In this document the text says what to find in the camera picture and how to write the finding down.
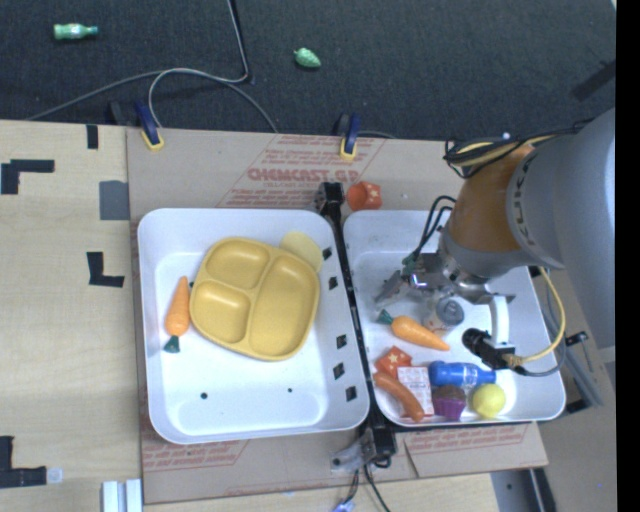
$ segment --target carrot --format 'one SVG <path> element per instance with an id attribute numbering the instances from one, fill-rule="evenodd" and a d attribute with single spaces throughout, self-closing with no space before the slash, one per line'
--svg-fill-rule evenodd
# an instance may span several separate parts
<path id="1" fill-rule="evenodd" d="M 393 334 L 401 340 L 408 341 L 414 345 L 443 351 L 451 349 L 440 336 L 406 315 L 394 318 L 383 309 L 380 316 L 378 316 L 378 321 L 383 324 L 389 324 Z"/>
<path id="2" fill-rule="evenodd" d="M 373 381 L 380 389 L 385 390 L 401 404 L 404 412 L 416 423 L 424 418 L 424 409 L 415 395 L 391 375 L 384 372 L 377 372 L 373 375 Z"/>
<path id="3" fill-rule="evenodd" d="M 178 337 L 187 332 L 189 322 L 189 281 L 186 276 L 182 276 L 164 318 L 164 328 L 171 335 L 171 339 L 164 346 L 167 352 L 180 352 Z"/>

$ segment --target white tray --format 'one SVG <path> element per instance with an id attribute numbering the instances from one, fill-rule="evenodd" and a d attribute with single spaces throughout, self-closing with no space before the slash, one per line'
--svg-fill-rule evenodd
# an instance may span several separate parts
<path id="1" fill-rule="evenodd" d="M 295 356 L 256 360 L 193 327 L 180 337 L 179 353 L 163 350 L 176 283 L 182 275 L 195 279 L 215 242 L 241 236 L 278 246 L 293 230 L 331 252 L 319 272 L 314 325 Z M 364 420 L 369 394 L 325 219 L 303 210 L 161 209 L 140 222 L 138 245 L 149 413 L 162 437 L 191 444 L 345 430 Z"/>
<path id="2" fill-rule="evenodd" d="M 376 307 L 374 297 L 380 293 L 383 281 L 394 271 L 400 270 L 402 259 L 415 249 L 426 219 L 426 212 L 381 210 L 357 212 L 350 215 L 345 222 L 347 254 L 372 373 L 376 371 L 373 366 L 375 361 L 393 345 L 412 356 L 415 365 L 427 365 L 434 360 L 442 360 L 475 363 L 487 369 L 478 357 L 462 345 L 462 333 L 470 327 L 491 331 L 488 306 L 472 306 L 466 301 L 461 301 L 465 321 L 443 336 L 451 346 L 449 352 L 424 349 L 402 341 L 393 336 L 388 325 L 376 322 L 380 308 Z M 434 235 L 423 248 L 423 252 L 435 252 L 437 243 L 438 237 Z M 526 268 L 514 269 L 496 280 L 491 291 L 516 295 L 509 305 L 509 339 L 516 346 L 518 354 L 537 353 L 549 346 L 549 336 Z M 392 316 L 406 314 L 417 320 L 421 320 L 426 312 L 424 300 L 417 296 L 417 292 L 392 303 L 386 309 Z M 550 354 L 528 364 L 527 369 L 541 372 L 555 365 L 555 356 Z M 525 377 L 509 370 L 502 370 L 498 372 L 496 383 L 505 390 L 507 404 L 501 414 L 491 420 L 482 419 L 467 408 L 460 422 L 432 416 L 417 425 L 402 417 L 400 405 L 384 391 L 376 389 L 376 400 L 390 421 L 410 428 L 460 425 L 461 422 L 482 424 L 550 420 L 564 410 L 566 397 L 559 372 L 547 377 Z"/>

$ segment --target purple cupcake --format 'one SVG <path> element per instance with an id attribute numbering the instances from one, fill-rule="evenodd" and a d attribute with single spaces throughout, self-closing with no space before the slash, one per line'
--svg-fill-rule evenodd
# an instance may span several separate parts
<path id="1" fill-rule="evenodd" d="M 467 406 L 467 395 L 464 389 L 447 384 L 435 389 L 431 395 L 433 412 L 444 416 L 448 420 L 459 420 L 462 411 Z"/>

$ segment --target yellow ball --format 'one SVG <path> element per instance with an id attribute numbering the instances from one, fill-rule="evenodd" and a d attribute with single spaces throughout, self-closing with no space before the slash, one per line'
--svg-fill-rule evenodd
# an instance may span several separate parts
<path id="1" fill-rule="evenodd" d="M 478 386 L 471 397 L 471 406 L 484 418 L 495 418 L 507 403 L 504 390 L 497 384 Z"/>

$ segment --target blue clamp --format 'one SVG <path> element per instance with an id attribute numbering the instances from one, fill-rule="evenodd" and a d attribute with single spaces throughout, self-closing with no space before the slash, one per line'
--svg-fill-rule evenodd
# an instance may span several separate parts
<path id="1" fill-rule="evenodd" d="M 140 133 L 142 134 L 142 138 L 147 144 L 147 147 L 151 151 L 161 150 L 164 147 L 164 139 L 158 132 L 158 127 L 153 120 L 149 107 L 147 107 L 147 105 L 142 101 L 137 100 L 135 102 L 135 108 L 136 114 L 138 114 L 138 119 L 140 120 L 140 125 L 142 126 L 142 132 Z"/>
<path id="2" fill-rule="evenodd" d="M 351 114 L 349 129 L 340 143 L 340 156 L 345 160 L 353 160 L 356 157 L 356 139 L 360 131 L 360 124 L 360 116 L 356 113 Z"/>

